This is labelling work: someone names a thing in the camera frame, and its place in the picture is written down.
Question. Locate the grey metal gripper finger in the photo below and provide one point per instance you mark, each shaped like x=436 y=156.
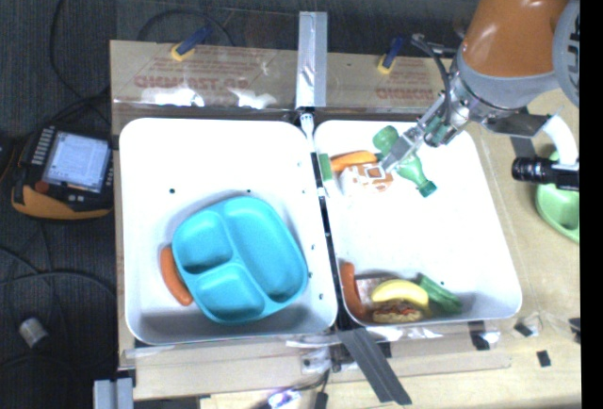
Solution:
x=398 y=152

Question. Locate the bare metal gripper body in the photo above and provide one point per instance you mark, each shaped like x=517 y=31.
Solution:
x=446 y=119

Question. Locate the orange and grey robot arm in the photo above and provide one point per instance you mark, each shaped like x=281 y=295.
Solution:
x=509 y=30

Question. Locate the green plastic bottle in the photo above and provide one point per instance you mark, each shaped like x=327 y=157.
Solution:
x=414 y=171

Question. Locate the white and orange carton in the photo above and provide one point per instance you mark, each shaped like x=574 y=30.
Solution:
x=365 y=180

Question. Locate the orange carrot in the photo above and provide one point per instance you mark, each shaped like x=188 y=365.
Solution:
x=353 y=158

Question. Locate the white plastic tray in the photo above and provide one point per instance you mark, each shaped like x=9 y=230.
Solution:
x=212 y=152
x=414 y=237

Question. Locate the yellow banana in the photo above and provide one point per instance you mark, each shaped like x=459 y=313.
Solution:
x=400 y=290

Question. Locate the orange sausage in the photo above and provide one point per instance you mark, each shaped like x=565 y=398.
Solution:
x=349 y=284
x=170 y=277

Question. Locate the green divided plate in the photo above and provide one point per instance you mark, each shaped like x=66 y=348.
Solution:
x=558 y=209

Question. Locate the green cucumber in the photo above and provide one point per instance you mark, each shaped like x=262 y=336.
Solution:
x=440 y=296

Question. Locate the brown biscuit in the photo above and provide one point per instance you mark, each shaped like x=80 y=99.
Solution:
x=396 y=313

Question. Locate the blue divided plate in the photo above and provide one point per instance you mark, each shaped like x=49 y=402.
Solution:
x=240 y=256

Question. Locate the brown cardboard board red print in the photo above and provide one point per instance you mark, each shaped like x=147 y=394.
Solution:
x=212 y=72

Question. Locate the small grey metal can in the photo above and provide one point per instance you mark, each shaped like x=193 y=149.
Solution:
x=33 y=332

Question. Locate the black cylinder on white bracket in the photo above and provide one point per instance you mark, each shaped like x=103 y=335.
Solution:
x=537 y=169

